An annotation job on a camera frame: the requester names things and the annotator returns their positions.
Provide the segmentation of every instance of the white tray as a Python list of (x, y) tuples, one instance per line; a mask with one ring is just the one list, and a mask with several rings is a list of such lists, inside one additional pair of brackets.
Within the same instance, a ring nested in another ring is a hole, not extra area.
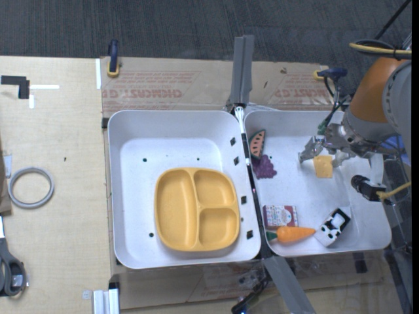
[[(261, 239), (240, 127), (231, 114), (121, 111), (109, 120), (108, 135), (114, 248), (121, 264), (143, 269), (239, 262), (259, 253)], [(175, 167), (206, 167), (231, 178), (241, 218), (240, 233), (231, 246), (210, 252), (181, 252), (169, 249), (158, 238), (155, 185), (163, 172)], [(247, 198), (244, 204), (242, 196)], [(253, 237), (248, 239), (249, 231)]]
[[(298, 153), (316, 134), (318, 124), (329, 114), (323, 111), (254, 111), (246, 115), (247, 136), (265, 129), (263, 154), (272, 157), (277, 175), (257, 179), (255, 185), (261, 208), (264, 205), (294, 205), (299, 226), (317, 229), (337, 207), (351, 212), (351, 221), (342, 235), (329, 247), (309, 237), (294, 244), (270, 241), (270, 248), (284, 257), (345, 251), (375, 250), (386, 247), (392, 233), (384, 207), (380, 202), (366, 200), (351, 186), (354, 175), (370, 177), (368, 160), (352, 158), (333, 169), (333, 178), (317, 178), (312, 160), (300, 164)], [(334, 119), (341, 120), (342, 113)]]

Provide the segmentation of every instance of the scissors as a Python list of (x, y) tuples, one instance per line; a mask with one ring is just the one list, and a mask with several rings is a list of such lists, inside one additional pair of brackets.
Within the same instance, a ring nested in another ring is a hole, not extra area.
[(24, 265), (9, 253), (3, 228), (3, 217), (0, 215), (0, 295), (5, 293), (7, 296), (15, 296), (23, 291), (25, 285)]

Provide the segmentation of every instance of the orange carrot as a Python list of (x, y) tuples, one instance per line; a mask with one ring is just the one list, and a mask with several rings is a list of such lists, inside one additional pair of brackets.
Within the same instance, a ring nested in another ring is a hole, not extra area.
[(316, 232), (313, 228), (280, 226), (276, 230), (279, 242), (287, 243), (304, 239)]

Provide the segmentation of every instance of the gray ring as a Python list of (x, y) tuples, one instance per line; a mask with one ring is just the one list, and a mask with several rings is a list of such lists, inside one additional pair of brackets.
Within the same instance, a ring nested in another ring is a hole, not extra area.
[[(18, 180), (22, 175), (25, 175), (26, 173), (39, 173), (39, 174), (43, 175), (48, 180), (48, 182), (50, 184), (50, 190), (48, 191), (46, 196), (43, 199), (41, 199), (41, 200), (39, 200), (35, 203), (22, 202), (22, 201), (18, 200), (13, 194), (13, 186), (14, 186), (16, 180)], [(51, 198), (52, 193), (54, 193), (54, 181), (52, 180), (51, 174), (47, 170), (44, 170), (40, 167), (30, 166), (30, 167), (24, 167), (24, 168), (16, 171), (15, 173), (13, 173), (12, 177), (10, 178), (9, 185), (7, 186), (7, 188), (9, 190), (10, 198), (16, 206), (21, 207), (21, 208), (25, 208), (25, 209), (34, 209), (34, 208), (38, 208), (38, 207), (46, 204), (48, 202), (48, 200)]]

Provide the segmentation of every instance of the black and white object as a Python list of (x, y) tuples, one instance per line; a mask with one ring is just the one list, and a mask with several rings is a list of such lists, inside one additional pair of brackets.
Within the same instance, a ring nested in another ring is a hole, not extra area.
[(334, 243), (348, 225), (351, 218), (340, 208), (335, 209), (314, 233), (314, 237), (325, 247)]

